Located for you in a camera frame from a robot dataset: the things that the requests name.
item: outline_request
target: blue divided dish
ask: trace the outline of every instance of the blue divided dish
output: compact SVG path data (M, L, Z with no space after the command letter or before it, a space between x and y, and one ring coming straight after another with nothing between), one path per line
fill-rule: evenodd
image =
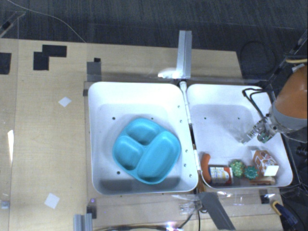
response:
M146 184L161 183L178 160L178 138L157 123L144 118L130 122L113 146L115 162Z

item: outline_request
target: green toy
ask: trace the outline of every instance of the green toy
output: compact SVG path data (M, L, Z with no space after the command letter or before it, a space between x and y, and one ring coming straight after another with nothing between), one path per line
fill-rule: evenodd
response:
M244 175L246 178L254 180L259 175L259 173L254 166L247 166L247 168L244 171Z
M244 173L245 165L240 160L234 160L230 164L230 168L232 168L232 173L235 177L242 178Z

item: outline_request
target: black floor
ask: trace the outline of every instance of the black floor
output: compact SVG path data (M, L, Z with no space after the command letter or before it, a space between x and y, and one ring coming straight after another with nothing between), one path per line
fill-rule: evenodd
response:
M179 30L191 30L193 48L236 51L243 76L257 79L269 78L307 29L308 17L308 0L11 1L40 13L0 0L0 25L15 11L27 12L5 38L177 47ZM65 21L79 36L41 13ZM297 147L291 153L307 184L307 156L297 155ZM299 230L308 230L307 196L284 196L306 225Z

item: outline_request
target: table surface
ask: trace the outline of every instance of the table surface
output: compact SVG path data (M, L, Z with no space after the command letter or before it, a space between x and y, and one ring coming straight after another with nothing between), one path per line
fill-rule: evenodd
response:
M65 45L67 56L50 57L49 71L34 71L34 52L42 52L43 44ZM12 54L10 74L0 75L0 142L6 143L0 151L0 199L11 204L0 209L0 230L73 230L73 216L85 214L88 203L83 97L87 62L100 58L103 76L156 77L176 66L177 49L0 39L0 52ZM236 53L193 50L192 76L241 78ZM66 107L58 103L63 97L71 100ZM13 161L9 130L14 130ZM281 202L278 189L268 191L271 200ZM60 198L55 209L44 204L49 193ZM258 190L227 194L221 201L237 230L282 230L279 216L261 204ZM93 220L94 230L185 220L187 215L180 215L173 199L168 194L102 196L105 215ZM193 215L185 230L197 230L196 219ZM216 230L208 214L201 219L203 228Z

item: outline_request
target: small carton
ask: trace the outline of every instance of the small carton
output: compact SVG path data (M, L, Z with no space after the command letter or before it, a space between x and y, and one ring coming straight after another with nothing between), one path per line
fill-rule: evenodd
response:
M263 176L275 176L279 169L274 158L265 150L251 151L253 161Z

